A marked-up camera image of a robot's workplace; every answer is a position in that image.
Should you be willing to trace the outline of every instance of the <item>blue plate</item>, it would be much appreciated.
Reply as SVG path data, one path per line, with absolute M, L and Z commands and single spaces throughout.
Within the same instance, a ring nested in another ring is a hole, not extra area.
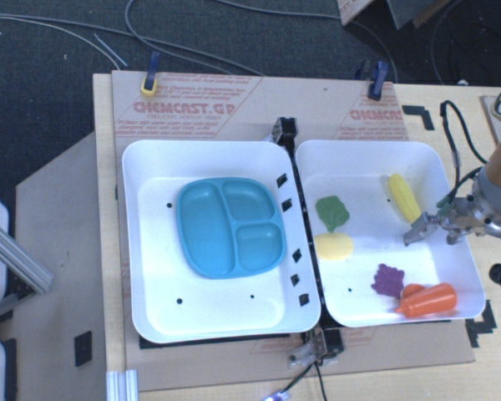
M 204 277 L 267 272 L 286 253 L 280 212 L 271 193 L 255 180 L 189 183 L 178 195 L 176 219 L 185 258 Z

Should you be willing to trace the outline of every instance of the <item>black floor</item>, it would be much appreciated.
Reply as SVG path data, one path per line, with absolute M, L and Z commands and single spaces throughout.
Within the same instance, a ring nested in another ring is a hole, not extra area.
M 336 0 L 229 1 L 277 11 L 338 15 Z M 128 2 L 0 0 L 0 13 L 126 31 Z M 373 65 L 381 59 L 395 63 L 397 77 L 391 71 L 388 79 L 396 83 L 465 81 L 501 86 L 501 0 L 463 0 L 447 8 L 420 28 L 409 23 L 400 30 L 394 26 L 386 0 L 374 1 L 346 28 L 335 20 L 256 13 L 209 0 L 138 0 L 129 18 L 139 34 L 240 65 L 164 47 L 208 65 L 163 55 L 160 71 L 353 79 L 365 60 Z M 0 19 L 3 201 L 8 201 L 15 185 L 93 131 L 92 75 L 114 69 L 100 52 L 57 28 L 100 46 L 96 33 L 128 64 L 121 65 L 124 69 L 146 70 L 152 52 L 135 38 L 101 28 L 39 21 L 55 28 Z

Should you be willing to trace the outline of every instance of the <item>green leaf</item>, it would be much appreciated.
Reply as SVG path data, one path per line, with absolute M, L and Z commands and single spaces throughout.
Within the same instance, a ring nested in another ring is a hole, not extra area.
M 324 197 L 316 202 L 319 219 L 325 223 L 326 229 L 332 233 L 334 229 L 349 220 L 349 211 L 337 196 Z

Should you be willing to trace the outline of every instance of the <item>red object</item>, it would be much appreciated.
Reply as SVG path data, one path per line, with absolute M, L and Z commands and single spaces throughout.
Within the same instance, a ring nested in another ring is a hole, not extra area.
M 450 311 L 455 306 L 457 306 L 457 293 L 450 284 L 443 282 L 404 297 L 395 312 L 402 313 L 405 317 L 419 317 L 429 313 Z
M 415 294 L 416 292 L 420 292 L 421 290 L 424 290 L 424 289 L 425 289 L 425 287 L 423 285 L 408 284 L 402 290 L 401 298 L 410 297 L 412 294 Z

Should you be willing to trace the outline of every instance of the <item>yellow banana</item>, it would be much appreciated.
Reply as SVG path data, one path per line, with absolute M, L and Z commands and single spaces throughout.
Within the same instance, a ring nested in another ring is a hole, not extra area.
M 413 223 L 421 215 L 421 209 L 410 186 L 399 174 L 390 175 L 387 184 L 399 210 L 409 223 Z

